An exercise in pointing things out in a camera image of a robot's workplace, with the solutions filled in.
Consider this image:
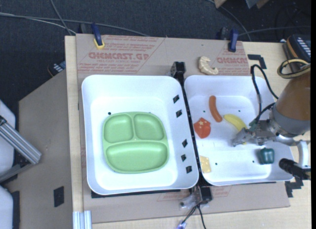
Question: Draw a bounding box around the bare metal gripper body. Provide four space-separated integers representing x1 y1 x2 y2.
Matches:
251 119 299 147

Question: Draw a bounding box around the yellow banana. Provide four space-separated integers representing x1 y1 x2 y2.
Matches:
223 114 248 133

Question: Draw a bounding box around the white plastic tray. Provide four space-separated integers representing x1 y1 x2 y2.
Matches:
184 75 296 187
81 74 200 195

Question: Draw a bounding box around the red toy fruit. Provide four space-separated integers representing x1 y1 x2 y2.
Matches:
193 117 212 139

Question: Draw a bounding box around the orange sausage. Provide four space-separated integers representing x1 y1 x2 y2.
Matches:
208 95 224 123

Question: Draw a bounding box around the yellow cheese slice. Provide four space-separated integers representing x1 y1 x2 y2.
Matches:
199 155 212 174

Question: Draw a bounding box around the beige croissant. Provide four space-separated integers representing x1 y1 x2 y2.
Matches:
197 55 219 76

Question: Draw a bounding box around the green divided plate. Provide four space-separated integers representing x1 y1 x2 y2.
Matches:
101 111 170 175

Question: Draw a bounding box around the brown cardboard board red print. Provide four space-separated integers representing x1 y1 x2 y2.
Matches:
75 33 291 224

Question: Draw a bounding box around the black cylinder on white bracket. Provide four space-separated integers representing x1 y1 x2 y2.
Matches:
278 140 311 181

